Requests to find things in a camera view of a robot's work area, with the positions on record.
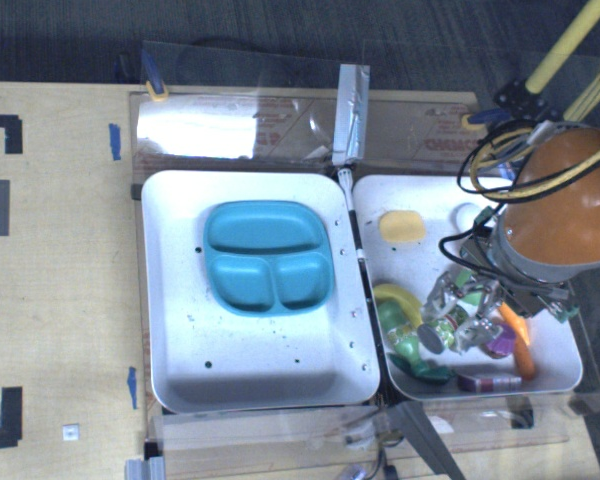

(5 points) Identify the white round object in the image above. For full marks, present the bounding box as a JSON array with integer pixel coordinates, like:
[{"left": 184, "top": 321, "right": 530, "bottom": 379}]
[{"left": 453, "top": 201, "right": 486, "bottom": 233}]

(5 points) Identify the yellow banana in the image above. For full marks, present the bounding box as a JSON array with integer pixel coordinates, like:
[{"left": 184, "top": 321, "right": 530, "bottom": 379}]
[{"left": 372, "top": 282, "right": 424, "bottom": 330}]

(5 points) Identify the maroon and white carton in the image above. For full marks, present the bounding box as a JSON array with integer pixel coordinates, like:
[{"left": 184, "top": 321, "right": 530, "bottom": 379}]
[{"left": 456, "top": 373, "right": 524, "bottom": 395}]

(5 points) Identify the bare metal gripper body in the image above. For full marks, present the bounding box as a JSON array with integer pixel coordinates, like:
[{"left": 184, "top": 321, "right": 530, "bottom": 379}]
[{"left": 459, "top": 236, "right": 576, "bottom": 319}]

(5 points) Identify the green can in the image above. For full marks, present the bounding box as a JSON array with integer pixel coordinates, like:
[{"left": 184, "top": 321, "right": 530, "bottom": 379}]
[{"left": 417, "top": 304, "right": 481, "bottom": 356}]

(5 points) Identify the orange carrot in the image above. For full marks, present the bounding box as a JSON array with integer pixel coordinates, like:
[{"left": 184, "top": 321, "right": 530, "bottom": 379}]
[{"left": 497, "top": 302, "right": 538, "bottom": 382}]

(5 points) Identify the yellow bread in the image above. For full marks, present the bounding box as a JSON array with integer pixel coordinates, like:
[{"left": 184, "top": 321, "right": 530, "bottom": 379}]
[{"left": 378, "top": 210, "right": 427, "bottom": 244}]

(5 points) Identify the purple packet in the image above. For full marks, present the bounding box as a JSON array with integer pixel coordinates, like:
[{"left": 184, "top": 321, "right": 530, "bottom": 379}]
[{"left": 479, "top": 320, "right": 518, "bottom": 361}]

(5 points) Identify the white plastic tray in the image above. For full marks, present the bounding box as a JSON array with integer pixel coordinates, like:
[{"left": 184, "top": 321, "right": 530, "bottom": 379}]
[
  {"left": 140, "top": 169, "right": 382, "bottom": 415},
  {"left": 352, "top": 174, "right": 584, "bottom": 402}
]

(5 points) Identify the blue divided plate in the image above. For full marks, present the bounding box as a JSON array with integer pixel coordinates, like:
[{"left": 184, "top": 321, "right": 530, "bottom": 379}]
[{"left": 202, "top": 200, "right": 336, "bottom": 318}]

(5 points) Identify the green plastic bottle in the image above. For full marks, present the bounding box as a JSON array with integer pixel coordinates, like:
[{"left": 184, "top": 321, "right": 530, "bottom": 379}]
[{"left": 377, "top": 299, "right": 457, "bottom": 385}]

